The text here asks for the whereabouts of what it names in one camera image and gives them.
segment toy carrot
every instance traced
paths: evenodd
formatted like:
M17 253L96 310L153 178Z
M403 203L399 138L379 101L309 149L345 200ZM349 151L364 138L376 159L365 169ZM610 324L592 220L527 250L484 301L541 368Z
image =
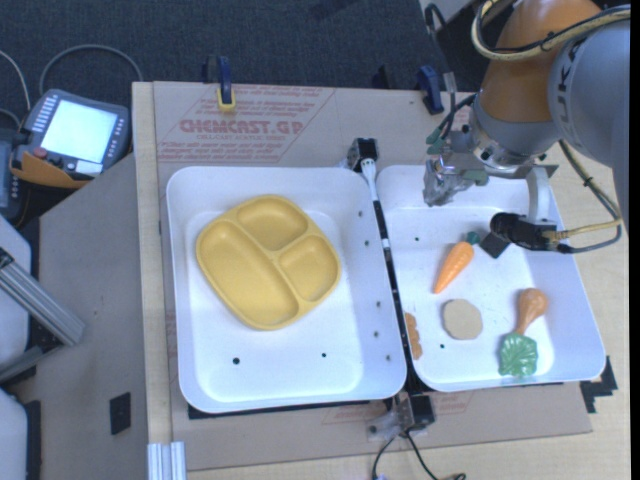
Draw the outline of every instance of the toy carrot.
M433 288L434 293L440 293L453 281L473 259L473 246L480 241L477 233L470 231L462 242L453 246L444 260L438 279Z

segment table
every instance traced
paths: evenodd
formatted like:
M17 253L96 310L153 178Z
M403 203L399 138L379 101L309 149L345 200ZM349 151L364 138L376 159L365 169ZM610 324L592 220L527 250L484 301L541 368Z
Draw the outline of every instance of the table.
M378 93L373 98L384 98ZM133 85L134 141L140 234L142 312L147 390L147 423L150 443L174 440L169 390L169 365L164 312L161 220L158 199L154 83ZM565 165L559 148L547 159ZM584 162L601 184L613 193L607 168ZM603 211L587 190L576 182L569 168L551 179L567 228L605 220ZM618 389L612 397L598 398L590 420L593 432L554 438L500 441L428 449L423 452L431 470L440 477L466 472L469 478L630 478L629 419L629 297L628 238L608 248L578 256L585 290L594 310L603 342L610 356ZM372 454L290 461L193 471L190 479L336 478L370 477ZM411 451L389 452L378 467L393 480L424 475Z

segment blue clamp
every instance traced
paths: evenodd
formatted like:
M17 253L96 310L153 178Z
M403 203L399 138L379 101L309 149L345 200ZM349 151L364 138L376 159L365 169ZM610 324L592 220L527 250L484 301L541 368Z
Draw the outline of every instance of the blue clamp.
M218 108L223 112L230 112L236 108L236 96L231 87L231 68L227 57L218 56Z
M427 110L431 115L444 112L442 99L440 98L440 85L438 83L438 74L429 65L424 65L416 74L418 79L418 87L427 95L422 99Z

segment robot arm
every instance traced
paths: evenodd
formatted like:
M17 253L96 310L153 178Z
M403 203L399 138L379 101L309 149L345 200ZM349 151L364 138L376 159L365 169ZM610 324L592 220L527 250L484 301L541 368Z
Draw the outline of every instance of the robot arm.
M425 202L446 204L490 176L526 177L564 139L613 169L628 231L630 8L517 0L490 49L481 22L497 1L480 8L472 28L474 45L492 61L471 103L470 127L431 140Z

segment yellow plate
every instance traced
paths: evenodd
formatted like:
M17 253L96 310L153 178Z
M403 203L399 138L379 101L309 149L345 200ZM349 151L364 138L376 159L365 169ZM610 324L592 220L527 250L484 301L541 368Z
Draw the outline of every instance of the yellow plate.
M295 322L340 280L340 259L295 203L259 196L211 221L196 242L209 283L245 324L262 330Z

